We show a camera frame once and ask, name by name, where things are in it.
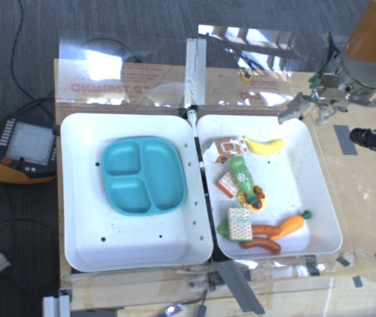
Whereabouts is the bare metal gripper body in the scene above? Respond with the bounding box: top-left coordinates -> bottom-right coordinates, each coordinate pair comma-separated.
311,72 -> 375,108

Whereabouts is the yellow banana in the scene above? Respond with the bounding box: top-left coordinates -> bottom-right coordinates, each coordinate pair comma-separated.
243,135 -> 286,156

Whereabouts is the white plastic tray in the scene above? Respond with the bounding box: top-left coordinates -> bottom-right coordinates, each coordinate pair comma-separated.
59,112 -> 214,273
195,114 -> 344,261

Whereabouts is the orange and white carton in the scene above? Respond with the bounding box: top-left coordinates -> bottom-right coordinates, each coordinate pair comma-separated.
204,137 -> 249,164

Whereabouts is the brown cardboard board, red print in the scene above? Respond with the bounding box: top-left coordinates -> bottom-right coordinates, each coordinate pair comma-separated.
53,57 -> 376,311

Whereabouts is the green plastic bottle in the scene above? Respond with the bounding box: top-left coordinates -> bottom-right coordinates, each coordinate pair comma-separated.
228,155 -> 257,205

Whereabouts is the yellow pizza slice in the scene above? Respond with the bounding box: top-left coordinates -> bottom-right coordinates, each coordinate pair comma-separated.
237,184 -> 268,215

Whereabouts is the orange and white packet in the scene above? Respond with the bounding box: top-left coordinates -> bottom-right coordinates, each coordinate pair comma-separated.
215,171 -> 239,199

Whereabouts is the orange carrot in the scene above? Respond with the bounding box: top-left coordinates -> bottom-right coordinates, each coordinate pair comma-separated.
269,210 -> 313,242

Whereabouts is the brown sausage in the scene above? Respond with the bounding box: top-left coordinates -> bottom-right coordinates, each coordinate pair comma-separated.
239,236 -> 282,255
251,224 -> 282,238

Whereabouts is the yellow and green patterned carton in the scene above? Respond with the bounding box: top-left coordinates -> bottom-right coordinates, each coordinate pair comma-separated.
226,207 -> 254,243

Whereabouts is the green packet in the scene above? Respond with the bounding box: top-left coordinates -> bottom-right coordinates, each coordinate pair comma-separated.
216,219 -> 230,239

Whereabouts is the blue divided plate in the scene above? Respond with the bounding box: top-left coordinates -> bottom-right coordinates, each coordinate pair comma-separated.
101,136 -> 188,217

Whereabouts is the small grey can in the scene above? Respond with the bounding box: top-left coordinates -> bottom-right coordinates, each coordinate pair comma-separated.
0,252 -> 13,275

